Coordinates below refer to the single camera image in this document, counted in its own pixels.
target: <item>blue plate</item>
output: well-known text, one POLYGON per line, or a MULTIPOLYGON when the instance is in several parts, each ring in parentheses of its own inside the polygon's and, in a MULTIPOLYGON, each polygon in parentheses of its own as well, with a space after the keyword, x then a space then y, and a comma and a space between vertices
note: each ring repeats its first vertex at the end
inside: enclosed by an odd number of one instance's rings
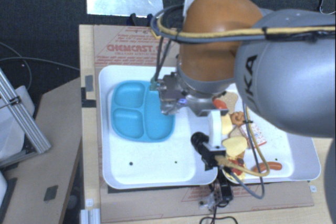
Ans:
POLYGON ((111 122, 121 137, 134 141, 160 142, 174 131, 175 116, 163 115, 157 91, 147 81, 124 81, 112 96, 111 122))

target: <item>yellow cable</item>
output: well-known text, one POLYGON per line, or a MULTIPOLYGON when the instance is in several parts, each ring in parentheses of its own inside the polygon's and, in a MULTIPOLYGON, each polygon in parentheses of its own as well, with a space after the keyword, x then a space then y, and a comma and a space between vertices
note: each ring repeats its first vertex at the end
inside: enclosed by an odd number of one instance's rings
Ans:
MULTIPOLYGON (((246 107, 246 116, 247 116, 247 120, 249 121, 250 120, 250 116, 249 116, 249 111, 248 111, 248 107, 246 107)), ((269 169, 269 165, 267 163, 267 161, 265 160, 265 157, 263 156, 263 154, 261 153, 261 150, 258 146, 258 143, 256 141, 256 138, 254 136, 254 133, 251 129, 251 126, 250 126, 250 123, 247 124, 248 125, 248 129, 250 131, 250 134, 251 134, 251 137, 252 137, 252 140, 253 140, 253 143, 255 144, 256 146, 256 150, 262 160, 262 162, 264 163, 265 167, 266 167, 266 171, 264 173, 258 173, 258 172, 255 172, 255 171, 252 171, 252 170, 249 170, 249 169, 246 169, 244 167, 241 167, 237 164, 234 164, 232 163, 228 158, 224 157, 224 156, 215 156, 215 160, 217 161, 218 165, 223 165, 223 166, 226 166, 226 167, 229 167, 229 168, 234 168, 234 169, 237 169, 241 172, 244 172, 246 174, 250 174, 250 175, 253 175, 253 176, 257 176, 257 177, 264 177, 264 176, 267 176, 270 172, 270 169, 269 169)))
MULTIPOLYGON (((246 28, 246 29, 237 29, 237 30, 228 30, 223 32, 214 32, 214 33, 187 33, 187 32, 177 32, 166 28, 161 23, 162 17, 157 21, 157 26, 159 30, 163 33, 180 36, 185 38, 219 38, 219 37, 232 37, 232 36, 258 36, 264 35, 264 31, 261 28, 246 28)), ((268 35, 290 35, 290 34, 300 34, 308 33, 312 31, 335 31, 335 26, 306 26, 306 27, 276 27, 276 28, 267 28, 268 35)))

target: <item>cardboard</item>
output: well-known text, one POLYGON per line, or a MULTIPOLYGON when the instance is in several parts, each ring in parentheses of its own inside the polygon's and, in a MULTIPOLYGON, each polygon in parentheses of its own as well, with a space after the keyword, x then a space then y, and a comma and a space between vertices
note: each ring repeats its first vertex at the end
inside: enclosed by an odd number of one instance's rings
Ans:
MULTIPOLYGON (((94 26, 95 76, 107 65, 155 66, 159 40, 150 28, 130 26, 94 26)), ((174 44, 165 62, 176 66, 178 45, 174 44)), ((99 85, 96 79, 96 100, 99 85)), ((205 215, 209 211, 200 208, 199 200, 210 194, 208 186, 132 191, 111 190, 102 177, 102 147, 100 104, 97 102, 97 135, 100 173, 101 223, 145 220, 180 216, 205 215)), ((261 193, 260 185, 250 188, 261 193)), ((240 186, 232 188, 234 200, 218 212, 241 212, 313 206, 314 202, 307 182, 266 184, 264 199, 252 197, 240 186)))

